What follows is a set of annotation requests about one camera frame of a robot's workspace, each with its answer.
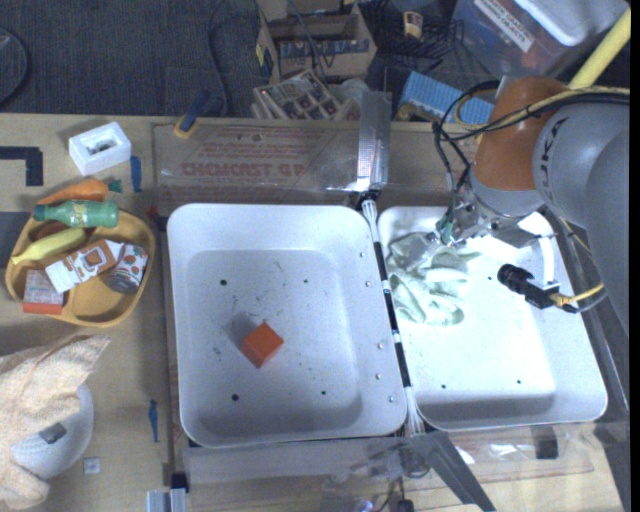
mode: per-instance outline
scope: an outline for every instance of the plastic storage box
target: plastic storage box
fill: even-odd
[[[587,56],[628,8],[624,0],[458,0],[464,42],[501,78],[556,77]]]

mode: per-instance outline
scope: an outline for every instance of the orange cube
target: orange cube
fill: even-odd
[[[266,322],[262,322],[244,339],[240,351],[256,368],[260,368],[276,355],[283,343],[284,340]]]

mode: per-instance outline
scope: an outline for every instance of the yellow pole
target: yellow pole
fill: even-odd
[[[627,9],[569,83],[570,89],[593,85],[631,38],[631,8]]]

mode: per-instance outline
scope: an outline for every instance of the bottle cap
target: bottle cap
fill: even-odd
[[[44,210],[46,207],[47,205],[37,204],[36,207],[33,209],[33,218],[35,220],[44,220]]]

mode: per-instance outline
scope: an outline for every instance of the carrot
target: carrot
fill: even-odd
[[[58,192],[54,192],[53,194],[40,199],[37,204],[60,203],[70,199],[104,201],[107,197],[107,192],[109,191],[122,192],[120,180],[106,184],[102,180],[87,178],[80,183],[63,188]]]

